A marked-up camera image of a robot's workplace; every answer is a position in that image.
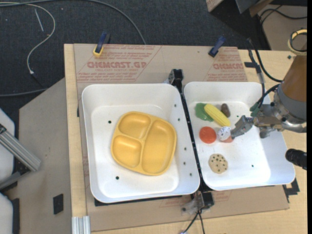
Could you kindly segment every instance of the wooden table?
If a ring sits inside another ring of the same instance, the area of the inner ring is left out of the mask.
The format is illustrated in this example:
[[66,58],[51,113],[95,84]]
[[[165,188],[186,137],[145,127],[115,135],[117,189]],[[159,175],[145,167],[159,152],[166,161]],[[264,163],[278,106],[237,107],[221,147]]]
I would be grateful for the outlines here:
[[[248,52],[239,50],[242,62],[250,62]],[[288,51],[260,51],[263,64],[267,71],[276,78],[282,79],[288,71],[291,61]],[[80,127],[77,117],[77,86],[74,46],[64,45],[65,79],[67,97],[69,159],[71,180],[72,217],[87,215],[86,194],[84,188],[84,174],[81,155]],[[248,81],[258,82],[254,69],[245,68]],[[266,78],[266,88],[276,83]],[[283,136],[288,148],[307,151],[307,135],[284,131]],[[235,215],[219,218],[204,219],[206,233],[209,234],[304,234],[308,233],[307,220],[307,172],[300,167],[295,167],[296,179],[300,188],[298,195],[290,196],[290,208],[284,211],[273,211],[256,214]],[[109,230],[94,233],[105,234],[153,234],[173,233],[178,234],[184,230],[189,221],[158,224],[152,226],[134,227],[127,229]],[[189,234],[202,233],[200,221],[194,222],[188,230]]]

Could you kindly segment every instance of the yellow plate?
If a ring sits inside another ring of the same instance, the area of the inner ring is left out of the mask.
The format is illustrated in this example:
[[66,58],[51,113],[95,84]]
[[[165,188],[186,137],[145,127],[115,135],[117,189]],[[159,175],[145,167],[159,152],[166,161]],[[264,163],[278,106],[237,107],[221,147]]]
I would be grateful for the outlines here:
[[128,112],[119,119],[111,143],[111,154],[119,165],[152,176],[170,167],[175,150],[174,127],[141,112]]

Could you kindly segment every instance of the robotic hand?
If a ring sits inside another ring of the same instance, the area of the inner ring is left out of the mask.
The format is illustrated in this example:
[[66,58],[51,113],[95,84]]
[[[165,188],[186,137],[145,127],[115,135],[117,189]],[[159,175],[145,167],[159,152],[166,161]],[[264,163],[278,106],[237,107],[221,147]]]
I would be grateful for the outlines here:
[[[249,131],[253,125],[260,129],[261,138],[266,138],[271,131],[275,130],[289,130],[296,133],[307,132],[307,51],[296,50],[291,44],[298,34],[306,33],[307,30],[299,30],[292,33],[290,37],[288,45],[290,50],[296,54],[296,57],[283,81],[263,95],[264,97],[269,92],[274,92],[273,102],[261,104],[260,107],[256,103],[251,107],[251,117],[242,116],[235,124],[235,128],[231,130],[233,139]],[[293,149],[290,149],[289,154],[286,154],[286,159],[307,169],[306,153],[304,165],[302,162],[293,159],[294,154],[300,153],[301,155],[302,151],[293,152],[291,150]]]

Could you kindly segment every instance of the red round toy food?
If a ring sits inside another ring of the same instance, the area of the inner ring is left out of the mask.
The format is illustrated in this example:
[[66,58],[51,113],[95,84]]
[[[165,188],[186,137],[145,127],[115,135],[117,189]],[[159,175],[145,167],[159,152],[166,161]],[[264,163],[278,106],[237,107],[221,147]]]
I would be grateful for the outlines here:
[[202,127],[199,131],[199,137],[203,142],[211,144],[216,140],[216,132],[211,127]]

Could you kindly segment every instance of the black floor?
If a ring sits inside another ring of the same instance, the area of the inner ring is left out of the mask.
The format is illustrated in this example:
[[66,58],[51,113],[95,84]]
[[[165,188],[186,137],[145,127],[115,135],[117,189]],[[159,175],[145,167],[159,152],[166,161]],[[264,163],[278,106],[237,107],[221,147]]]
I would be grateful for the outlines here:
[[[30,2],[35,0],[0,0]],[[220,36],[226,46],[245,49],[251,38],[258,49],[269,49],[259,19],[239,13],[235,0],[224,0],[211,13],[205,0],[98,0],[125,13],[137,25],[147,44],[213,46]],[[275,0],[273,4],[307,6],[307,0]],[[64,77],[63,45],[97,43],[105,29],[111,43],[143,44],[134,26],[116,9],[94,1],[58,0],[36,3],[55,18],[56,30],[30,56],[33,47],[53,29],[46,12],[33,6],[0,8],[0,108],[18,124],[18,110],[38,96],[6,94],[49,88]]]

